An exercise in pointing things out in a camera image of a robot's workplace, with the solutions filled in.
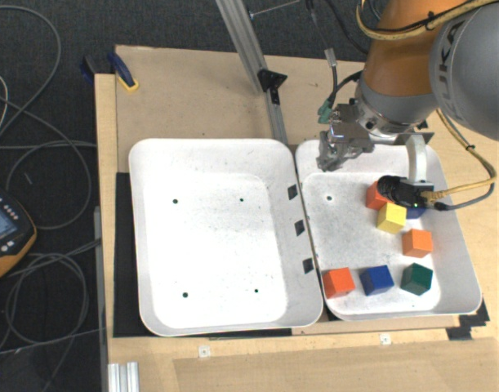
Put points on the black cylinder on white bracket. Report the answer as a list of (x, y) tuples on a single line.
[(398, 190)]

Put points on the blue cube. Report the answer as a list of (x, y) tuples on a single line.
[(414, 213), (376, 280)]

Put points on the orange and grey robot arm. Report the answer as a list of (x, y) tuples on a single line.
[(404, 59)]

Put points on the yellow cube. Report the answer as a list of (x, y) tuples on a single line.
[(392, 218)]

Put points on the red cube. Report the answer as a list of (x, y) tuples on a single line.
[(373, 200), (338, 282)]

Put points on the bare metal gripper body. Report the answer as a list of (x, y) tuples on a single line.
[(351, 131)]

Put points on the orange cube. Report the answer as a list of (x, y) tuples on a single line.
[(416, 243)]

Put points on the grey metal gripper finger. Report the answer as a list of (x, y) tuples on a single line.
[(325, 153), (344, 155)]

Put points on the white plastic tray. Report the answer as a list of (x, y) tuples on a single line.
[(355, 235), (216, 239)]

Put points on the brown cardboard board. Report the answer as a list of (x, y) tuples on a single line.
[(192, 96)]

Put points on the green cube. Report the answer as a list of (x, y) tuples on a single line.
[(416, 279)]

